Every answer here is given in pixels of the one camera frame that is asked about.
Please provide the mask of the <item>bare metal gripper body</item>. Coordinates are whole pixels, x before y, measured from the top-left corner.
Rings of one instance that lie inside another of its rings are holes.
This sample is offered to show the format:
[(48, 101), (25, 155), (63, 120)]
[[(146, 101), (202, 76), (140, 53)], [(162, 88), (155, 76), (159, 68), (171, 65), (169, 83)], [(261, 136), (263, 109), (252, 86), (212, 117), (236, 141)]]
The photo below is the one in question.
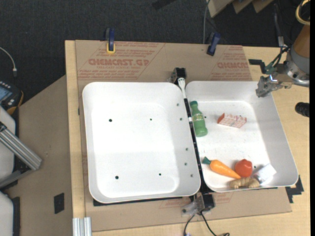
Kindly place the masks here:
[(279, 64), (272, 73), (271, 80), (287, 88), (290, 88), (291, 85), (308, 88), (310, 86), (310, 69), (307, 66), (300, 68), (295, 63)]

